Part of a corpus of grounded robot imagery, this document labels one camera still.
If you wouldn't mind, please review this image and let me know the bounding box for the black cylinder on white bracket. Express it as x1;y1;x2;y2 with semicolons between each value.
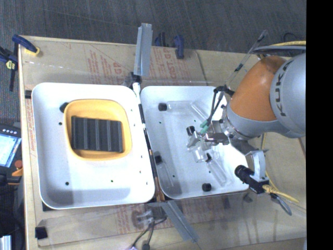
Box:
234;149;270;195

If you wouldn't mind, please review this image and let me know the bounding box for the black ribbed rectangular block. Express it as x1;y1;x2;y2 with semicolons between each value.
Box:
70;115;124;153

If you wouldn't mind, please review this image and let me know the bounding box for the yellow plastic bowl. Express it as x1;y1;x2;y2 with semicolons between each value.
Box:
63;98;133;162

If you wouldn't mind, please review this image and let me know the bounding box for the brown cardboard board red print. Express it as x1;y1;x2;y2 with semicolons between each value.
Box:
17;35;306;247

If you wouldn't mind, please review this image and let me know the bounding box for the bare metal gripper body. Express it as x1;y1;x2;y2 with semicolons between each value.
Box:
211;119;237;146

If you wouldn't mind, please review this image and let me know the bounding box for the thin black and white rod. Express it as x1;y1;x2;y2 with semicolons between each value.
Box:
132;82;165;202

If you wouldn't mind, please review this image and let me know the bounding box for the black block with thin wires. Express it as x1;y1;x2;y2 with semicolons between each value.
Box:
148;203;168;220

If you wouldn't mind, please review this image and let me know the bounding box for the clear plastic bottle black cap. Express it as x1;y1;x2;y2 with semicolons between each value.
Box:
186;125;209;164
153;152;175;190
204;152;233;188
158;100;195;114

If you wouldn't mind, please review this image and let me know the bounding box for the white plastic tray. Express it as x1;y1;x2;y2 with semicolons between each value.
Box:
31;82;156;210
139;85;251;201

